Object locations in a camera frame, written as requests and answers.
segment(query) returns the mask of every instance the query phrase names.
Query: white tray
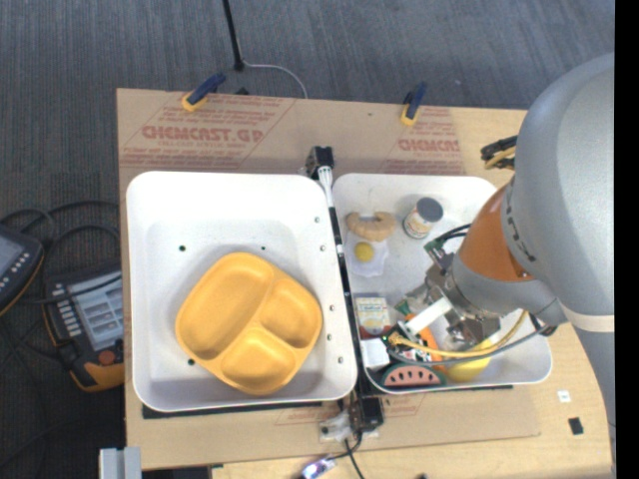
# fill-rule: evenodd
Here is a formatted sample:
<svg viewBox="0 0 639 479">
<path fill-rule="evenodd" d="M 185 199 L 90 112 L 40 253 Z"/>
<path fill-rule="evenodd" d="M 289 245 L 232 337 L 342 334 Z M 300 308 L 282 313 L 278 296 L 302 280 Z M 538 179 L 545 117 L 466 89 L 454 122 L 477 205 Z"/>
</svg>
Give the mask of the white tray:
<svg viewBox="0 0 639 479">
<path fill-rule="evenodd" d="M 483 204 L 495 192 L 486 180 L 474 177 L 454 176 L 404 176 L 376 174 L 346 174 L 333 185 L 333 197 L 339 229 L 344 241 L 348 229 L 345 218 L 349 213 L 372 215 L 389 212 L 395 215 L 397 229 L 388 238 L 388 258 L 382 276 L 365 277 L 348 271 L 348 281 L 353 297 L 358 293 L 378 293 L 385 296 L 391 316 L 392 307 L 402 297 L 423 284 L 426 270 L 432 261 L 423 249 L 429 239 L 465 224 L 470 224 Z M 444 217 L 425 239 L 410 238 L 402 228 L 401 220 L 422 197 L 432 197 L 443 206 Z M 456 251 L 461 239 L 452 239 L 446 249 Z M 505 333 L 517 319 L 513 312 L 502 319 L 502 329 L 496 338 Z M 534 328 L 529 320 L 519 328 L 513 340 Z M 550 373 L 552 358 L 545 337 L 535 336 L 502 354 L 494 356 L 488 366 L 474 380 L 464 383 L 449 381 L 444 386 L 428 387 L 428 390 L 458 389 L 460 387 L 491 387 L 544 380 Z M 414 393 L 420 389 L 386 390 L 388 393 Z"/>
<path fill-rule="evenodd" d="M 127 189 L 133 383 L 163 412 L 338 399 L 357 369 L 326 199 L 303 176 L 150 172 Z M 318 299 L 318 342 L 293 380 L 252 397 L 198 365 L 178 344 L 175 319 L 223 255 L 255 253 Z"/>
</svg>

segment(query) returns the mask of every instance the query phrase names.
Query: blue clamp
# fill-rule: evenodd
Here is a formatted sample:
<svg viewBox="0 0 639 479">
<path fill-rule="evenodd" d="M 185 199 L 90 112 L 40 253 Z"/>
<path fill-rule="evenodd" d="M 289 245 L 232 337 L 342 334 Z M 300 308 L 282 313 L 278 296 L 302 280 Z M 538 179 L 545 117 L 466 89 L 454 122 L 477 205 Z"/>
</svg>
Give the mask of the blue clamp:
<svg viewBox="0 0 639 479">
<path fill-rule="evenodd" d="M 195 112 L 205 104 L 207 101 L 207 94 L 216 92 L 218 87 L 220 87 L 226 80 L 227 77 L 224 73 L 213 75 L 203 82 L 195 91 L 182 98 L 182 106 L 189 112 Z"/>
<path fill-rule="evenodd" d="M 401 112 L 400 120 L 407 126 L 412 126 L 417 121 L 417 111 L 421 100 L 426 94 L 426 84 L 420 82 L 411 92 L 409 92 L 403 100 L 403 112 Z"/>
</svg>

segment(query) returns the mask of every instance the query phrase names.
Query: orange button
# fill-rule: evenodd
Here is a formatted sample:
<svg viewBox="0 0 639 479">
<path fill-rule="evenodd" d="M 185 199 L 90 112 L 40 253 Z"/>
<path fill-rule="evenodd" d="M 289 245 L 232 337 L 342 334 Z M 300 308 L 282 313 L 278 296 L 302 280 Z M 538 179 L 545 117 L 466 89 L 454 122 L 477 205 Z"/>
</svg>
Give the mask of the orange button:
<svg viewBox="0 0 639 479">
<path fill-rule="evenodd" d="M 110 349 L 100 351 L 98 355 L 98 361 L 101 365 L 112 365 L 116 361 L 116 354 Z"/>
</svg>

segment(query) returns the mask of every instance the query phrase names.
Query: wooden table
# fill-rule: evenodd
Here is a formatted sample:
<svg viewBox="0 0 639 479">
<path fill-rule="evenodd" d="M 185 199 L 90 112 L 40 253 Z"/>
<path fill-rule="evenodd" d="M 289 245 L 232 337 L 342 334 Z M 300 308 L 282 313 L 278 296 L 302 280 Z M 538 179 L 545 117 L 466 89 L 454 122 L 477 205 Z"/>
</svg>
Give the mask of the wooden table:
<svg viewBox="0 0 639 479">
<path fill-rule="evenodd" d="M 163 95 L 154 91 L 142 91 L 140 94 L 119 94 L 119 112 L 121 115 L 121 154 L 125 145 L 129 144 L 126 130 L 139 130 L 135 123 L 122 124 L 130 118 L 133 104 L 145 105 L 147 100 L 161 101 Z M 323 139 L 328 138 L 323 134 L 334 133 L 335 127 L 339 127 L 340 119 L 336 119 L 332 125 L 327 126 L 325 118 L 335 112 L 342 115 L 349 108 L 358 112 L 367 112 L 369 116 L 388 113 L 394 115 L 390 105 L 378 104 L 348 104 L 344 102 L 311 102 L 303 101 L 300 104 L 301 111 L 294 115 L 295 126 L 305 129 L 314 136 L 315 145 L 324 145 Z M 510 171 L 486 170 L 479 158 L 479 150 L 485 144 L 516 135 L 525 116 L 523 111 L 512 110 L 485 110 L 485 109 L 461 109 L 450 108 L 454 132 L 459 143 L 460 154 L 463 160 L 465 173 L 470 176 L 478 176 L 491 181 L 497 187 L 505 184 L 511 177 Z M 153 109 L 143 109 L 141 114 L 153 115 Z M 387 132 L 389 127 L 380 129 Z M 136 169 L 131 165 L 121 163 L 121 192 L 124 209 L 124 193 L 126 184 L 137 172 L 148 169 Z M 126 229 L 126 212 L 122 211 L 122 229 Z M 128 297 L 130 293 L 128 278 L 128 251 L 126 232 L 123 236 L 123 273 L 125 292 L 125 311 L 130 311 Z M 475 441 L 463 441 L 463 431 L 459 431 L 453 425 L 473 425 L 473 413 L 480 418 L 482 410 L 481 402 L 486 402 L 489 394 L 483 393 L 476 397 L 480 400 L 473 412 L 472 402 L 474 398 L 455 397 L 457 394 L 438 393 L 427 397 L 429 409 L 436 413 L 438 406 L 442 410 L 454 410 L 454 404 L 459 399 L 465 421 L 449 418 L 431 418 L 432 424 L 437 425 L 430 431 L 451 432 L 453 437 L 449 440 L 455 443 L 438 443 L 437 445 L 412 445 L 402 443 L 396 435 L 387 446 L 379 440 L 364 441 L 360 450 L 355 454 L 356 461 L 364 477 L 381 478 L 414 478 L 420 474 L 427 474 L 429 479 L 455 479 L 455 478 L 595 478 L 610 477 L 610 451 L 608 446 L 607 423 L 603 402 L 594 374 L 586 358 L 586 355 L 569 325 L 560 327 L 550 338 L 549 344 L 553 356 L 553 368 L 545 381 L 525 386 L 517 386 L 514 389 L 514 397 L 504 398 L 504 402 L 515 403 L 522 400 L 520 412 L 523 419 L 534 418 L 538 427 L 525 428 L 522 437 L 489 437 L 487 440 L 476 439 L 476 434 L 481 434 L 482 428 L 477 428 L 475 423 L 472 438 Z M 277 426 L 254 427 L 251 424 L 259 424 L 260 415 L 238 414 L 236 416 L 225 415 L 225 418 L 214 416 L 204 417 L 173 417 L 170 419 L 146 419 L 142 416 L 142 403 L 136 396 L 131 380 L 131 359 L 127 358 L 126 381 L 126 414 L 127 414 L 127 444 L 139 446 L 142 452 L 144 469 L 177 468 L 196 465 L 218 464 L 220 453 L 217 449 L 226 449 L 224 452 L 229 458 L 224 460 L 222 468 L 216 468 L 216 478 L 249 478 L 249 477 L 297 477 L 303 467 L 320 457 L 327 451 L 323 447 L 317 447 L 317 436 L 308 435 L 308 427 L 301 425 L 297 432 L 290 433 L 286 448 L 278 443 Z M 583 425 L 583 434 L 574 435 L 568 420 L 578 417 Z M 516 420 L 486 421 L 481 424 L 487 430 L 492 423 L 509 424 L 516 428 Z M 427 421 L 419 420 L 419 424 L 411 423 L 409 418 L 404 419 L 402 428 L 405 434 L 419 432 L 425 428 Z M 339 447 L 328 447 L 327 450 L 338 451 Z M 270 459 L 273 456 L 293 456 Z M 326 477 L 338 479 L 356 477 L 355 471 L 347 458 L 341 459 L 338 466 L 329 472 Z"/>
</svg>

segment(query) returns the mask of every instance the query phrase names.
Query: dark gray floor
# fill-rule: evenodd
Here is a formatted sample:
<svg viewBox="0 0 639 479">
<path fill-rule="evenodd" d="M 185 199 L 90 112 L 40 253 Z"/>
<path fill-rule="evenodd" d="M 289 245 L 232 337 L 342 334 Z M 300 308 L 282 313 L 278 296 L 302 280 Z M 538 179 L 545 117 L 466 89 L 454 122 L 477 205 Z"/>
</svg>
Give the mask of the dark gray floor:
<svg viewBox="0 0 639 479">
<path fill-rule="evenodd" d="M 399 103 L 423 80 L 429 105 L 526 109 L 557 77 L 615 48 L 615 0 L 231 5 L 245 60 L 290 69 L 316 99 Z M 233 63 L 221 0 L 0 0 L 0 218 L 116 200 L 116 88 L 188 90 Z M 231 71 L 221 92 L 240 87 L 302 95 L 272 70 Z M 81 208 L 63 224 L 114 218 Z M 86 235 L 57 267 L 112 255 L 108 238 Z M 23 366 L 8 335 L 33 328 L 29 344 L 51 352 L 37 308 L 13 307 L 2 328 L 0 463 L 34 441 L 0 477 L 97 477 L 98 449 L 124 443 L 120 389 L 82 393 L 56 362 L 19 345 Z"/>
</svg>

